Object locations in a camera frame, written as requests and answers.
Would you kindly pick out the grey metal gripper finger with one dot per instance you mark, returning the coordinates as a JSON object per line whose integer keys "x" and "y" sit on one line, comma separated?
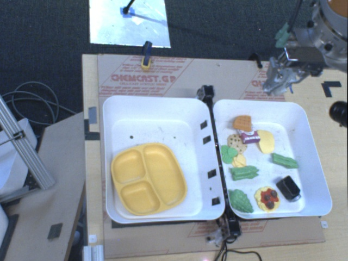
{"x": 272, "y": 75}
{"x": 288, "y": 77}

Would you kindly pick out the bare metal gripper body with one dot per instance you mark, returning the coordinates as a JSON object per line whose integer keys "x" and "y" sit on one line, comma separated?
{"x": 305, "y": 56}

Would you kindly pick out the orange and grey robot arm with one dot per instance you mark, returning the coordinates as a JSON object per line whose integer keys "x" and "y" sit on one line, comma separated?
{"x": 337, "y": 1}

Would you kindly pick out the brown cardboard board red print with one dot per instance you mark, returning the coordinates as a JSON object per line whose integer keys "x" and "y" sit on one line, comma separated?
{"x": 223, "y": 72}

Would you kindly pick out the orange waffle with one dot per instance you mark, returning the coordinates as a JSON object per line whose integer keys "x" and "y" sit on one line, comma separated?
{"x": 242, "y": 122}

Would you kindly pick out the white plastic tray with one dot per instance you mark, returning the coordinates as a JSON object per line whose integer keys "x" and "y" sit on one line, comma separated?
{"x": 296, "y": 135}
{"x": 152, "y": 129}

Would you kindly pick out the purple and white packet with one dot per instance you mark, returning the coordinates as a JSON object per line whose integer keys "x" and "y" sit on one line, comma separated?
{"x": 250, "y": 138}

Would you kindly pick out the large yellow crisp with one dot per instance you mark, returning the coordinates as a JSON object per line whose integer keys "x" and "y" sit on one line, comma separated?
{"x": 266, "y": 141}

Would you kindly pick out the chocolate chip biscuit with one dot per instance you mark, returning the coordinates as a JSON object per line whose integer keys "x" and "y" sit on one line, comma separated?
{"x": 236, "y": 142}

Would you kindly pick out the green beans bundle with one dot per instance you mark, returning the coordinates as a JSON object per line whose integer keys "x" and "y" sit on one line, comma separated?
{"x": 285, "y": 161}
{"x": 243, "y": 173}

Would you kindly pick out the green lettuce leaf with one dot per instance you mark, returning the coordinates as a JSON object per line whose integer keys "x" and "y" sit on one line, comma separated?
{"x": 227, "y": 154}

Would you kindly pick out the thin black rod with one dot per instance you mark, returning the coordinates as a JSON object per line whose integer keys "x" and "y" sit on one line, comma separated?
{"x": 217, "y": 148}

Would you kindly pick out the small yellow crisps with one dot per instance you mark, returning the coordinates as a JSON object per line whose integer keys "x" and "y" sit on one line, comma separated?
{"x": 239, "y": 161}

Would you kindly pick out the black square cup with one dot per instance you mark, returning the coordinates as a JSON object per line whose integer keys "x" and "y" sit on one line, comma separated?
{"x": 288, "y": 187}

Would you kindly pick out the green broccoli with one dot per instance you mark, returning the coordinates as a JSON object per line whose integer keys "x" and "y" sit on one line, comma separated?
{"x": 240, "y": 201}

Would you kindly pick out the yellow divided plate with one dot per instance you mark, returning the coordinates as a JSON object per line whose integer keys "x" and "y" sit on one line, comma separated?
{"x": 160, "y": 167}

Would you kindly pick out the black cylinder on white bracket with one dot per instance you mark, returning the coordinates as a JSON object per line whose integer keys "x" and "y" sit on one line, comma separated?
{"x": 340, "y": 112}

